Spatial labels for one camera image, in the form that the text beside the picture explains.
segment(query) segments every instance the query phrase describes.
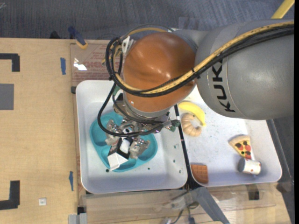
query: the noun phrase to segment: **banana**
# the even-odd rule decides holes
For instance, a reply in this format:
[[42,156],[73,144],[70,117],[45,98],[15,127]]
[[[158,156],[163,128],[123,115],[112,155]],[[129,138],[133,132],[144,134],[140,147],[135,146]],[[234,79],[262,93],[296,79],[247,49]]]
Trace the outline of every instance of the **banana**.
[[205,113],[199,106],[189,101],[183,101],[178,104],[178,107],[193,113],[200,120],[202,126],[206,126]]

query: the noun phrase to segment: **wooden tabletop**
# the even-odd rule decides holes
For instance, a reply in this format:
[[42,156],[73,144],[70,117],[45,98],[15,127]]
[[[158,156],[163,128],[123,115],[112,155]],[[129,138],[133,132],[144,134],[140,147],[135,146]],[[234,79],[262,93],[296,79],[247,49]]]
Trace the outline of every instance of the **wooden tabletop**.
[[[71,43],[74,40],[0,38],[0,53],[20,56],[19,72],[12,72],[11,60],[0,60],[0,84],[14,85],[13,110],[0,109],[0,201],[10,199],[10,182],[20,181],[20,204],[0,210],[0,223],[68,223],[68,215],[77,213]],[[231,223],[290,223],[274,184],[262,192],[270,195],[268,204],[251,201],[247,208],[237,208],[234,199],[222,199],[220,194],[226,191],[234,188],[210,192]],[[46,198],[46,205],[39,204],[41,198]],[[206,214],[193,212],[198,223],[211,221]],[[178,223],[185,220],[184,214]]]

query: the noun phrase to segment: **teal bowl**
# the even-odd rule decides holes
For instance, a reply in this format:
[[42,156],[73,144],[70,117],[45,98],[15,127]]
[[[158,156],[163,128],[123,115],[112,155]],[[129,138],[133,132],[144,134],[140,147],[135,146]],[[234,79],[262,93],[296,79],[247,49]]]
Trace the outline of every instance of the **teal bowl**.
[[[112,119],[115,124],[118,126],[122,122],[122,116],[118,115],[115,112],[110,112],[105,115],[102,115],[101,122],[104,127],[107,126],[108,121]],[[106,144],[106,134],[105,132],[99,127],[98,121],[95,120],[89,129],[90,138],[92,140],[93,146],[95,150],[97,151],[98,156],[104,163],[104,165],[110,169],[109,162],[108,162],[108,153],[110,150],[110,146]],[[131,159],[119,166],[119,168],[113,170],[114,172],[125,172],[132,170],[134,168],[139,167],[140,165],[143,165],[150,161],[153,157],[155,157],[158,145],[156,138],[153,134],[141,136],[144,140],[149,140],[150,144],[149,147],[138,157],[138,159]]]

